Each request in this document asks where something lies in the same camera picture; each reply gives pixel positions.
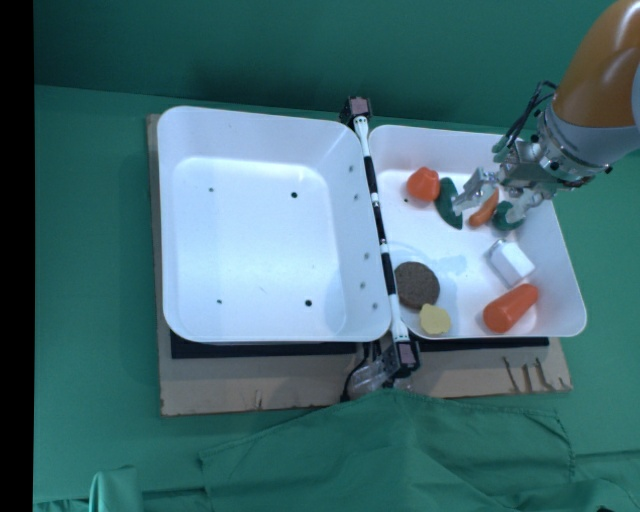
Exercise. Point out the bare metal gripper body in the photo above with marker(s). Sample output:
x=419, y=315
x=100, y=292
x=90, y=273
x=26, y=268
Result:
x=530, y=167

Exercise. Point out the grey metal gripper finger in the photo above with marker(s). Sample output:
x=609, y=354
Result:
x=524, y=204
x=475, y=190

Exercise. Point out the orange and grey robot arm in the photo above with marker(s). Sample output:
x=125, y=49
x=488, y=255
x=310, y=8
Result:
x=597, y=75

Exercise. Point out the small orange toy carrot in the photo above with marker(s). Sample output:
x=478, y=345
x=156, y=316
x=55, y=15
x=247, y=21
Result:
x=481, y=214

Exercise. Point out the green toy vegetable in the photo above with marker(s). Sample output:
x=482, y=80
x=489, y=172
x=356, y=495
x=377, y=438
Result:
x=501, y=220

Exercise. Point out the green toy chili pepper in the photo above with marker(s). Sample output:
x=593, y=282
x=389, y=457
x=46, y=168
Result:
x=446, y=207

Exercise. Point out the orange toy pepper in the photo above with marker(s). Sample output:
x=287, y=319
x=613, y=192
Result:
x=422, y=182

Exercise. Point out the white carton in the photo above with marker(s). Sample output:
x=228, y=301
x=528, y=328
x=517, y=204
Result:
x=511, y=262

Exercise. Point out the black and white thin rod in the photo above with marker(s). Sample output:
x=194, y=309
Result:
x=381, y=220

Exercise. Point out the large orange toy carrot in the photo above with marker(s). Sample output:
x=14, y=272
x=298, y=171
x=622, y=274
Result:
x=510, y=307

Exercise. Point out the white plastic tray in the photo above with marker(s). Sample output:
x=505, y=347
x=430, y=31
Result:
x=250, y=225
x=465, y=300

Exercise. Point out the brown round biscuit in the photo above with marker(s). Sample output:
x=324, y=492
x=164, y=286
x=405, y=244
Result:
x=416, y=285

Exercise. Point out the yellow toy food piece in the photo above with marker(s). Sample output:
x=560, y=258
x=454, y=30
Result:
x=435, y=320

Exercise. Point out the green cloth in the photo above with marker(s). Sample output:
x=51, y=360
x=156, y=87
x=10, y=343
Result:
x=425, y=450

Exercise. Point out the brown cardboard board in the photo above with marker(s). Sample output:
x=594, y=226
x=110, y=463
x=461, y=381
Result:
x=280, y=380

